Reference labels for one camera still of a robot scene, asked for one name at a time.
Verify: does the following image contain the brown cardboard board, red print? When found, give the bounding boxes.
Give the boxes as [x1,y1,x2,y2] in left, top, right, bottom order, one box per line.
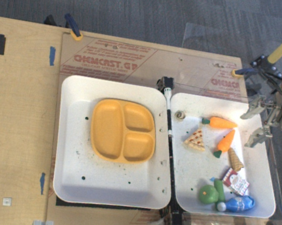
[34,28,282,225]

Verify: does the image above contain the tan ice cream cone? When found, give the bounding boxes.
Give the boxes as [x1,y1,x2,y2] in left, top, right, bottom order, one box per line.
[224,147,247,174]

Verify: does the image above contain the green cylinder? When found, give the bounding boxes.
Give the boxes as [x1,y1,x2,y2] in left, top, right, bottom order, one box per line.
[211,178,230,204]

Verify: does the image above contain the blue bottle with white cap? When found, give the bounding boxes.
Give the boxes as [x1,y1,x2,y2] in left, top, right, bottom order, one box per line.
[215,191,257,217]

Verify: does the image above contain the green round fruit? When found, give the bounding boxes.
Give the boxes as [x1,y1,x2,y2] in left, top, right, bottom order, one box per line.
[197,183,221,207]

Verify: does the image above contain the orange divided plate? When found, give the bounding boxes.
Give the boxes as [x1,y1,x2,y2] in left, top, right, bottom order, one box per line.
[85,95,163,168]

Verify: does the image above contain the small grey round ring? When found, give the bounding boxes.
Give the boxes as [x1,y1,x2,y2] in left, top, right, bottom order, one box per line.
[174,109,187,121]

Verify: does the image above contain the white plastic tray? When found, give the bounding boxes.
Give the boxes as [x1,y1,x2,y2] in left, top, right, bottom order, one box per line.
[44,72,188,218]
[154,90,282,225]

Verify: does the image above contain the red and white carton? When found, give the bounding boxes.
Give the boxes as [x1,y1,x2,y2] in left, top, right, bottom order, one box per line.
[220,166,252,198]

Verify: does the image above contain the black block with thin wires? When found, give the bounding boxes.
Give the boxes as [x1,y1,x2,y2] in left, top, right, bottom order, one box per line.
[163,208,186,225]
[155,75,177,94]

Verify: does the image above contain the pizza slice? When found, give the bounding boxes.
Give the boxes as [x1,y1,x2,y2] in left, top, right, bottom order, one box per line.
[182,125,209,153]

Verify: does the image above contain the orange carrot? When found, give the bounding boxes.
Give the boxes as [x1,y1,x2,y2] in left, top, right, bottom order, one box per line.
[200,114,239,133]
[212,126,237,161]

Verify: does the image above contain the thin black and white rod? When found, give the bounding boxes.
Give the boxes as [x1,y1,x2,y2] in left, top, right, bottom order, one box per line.
[145,86,200,216]

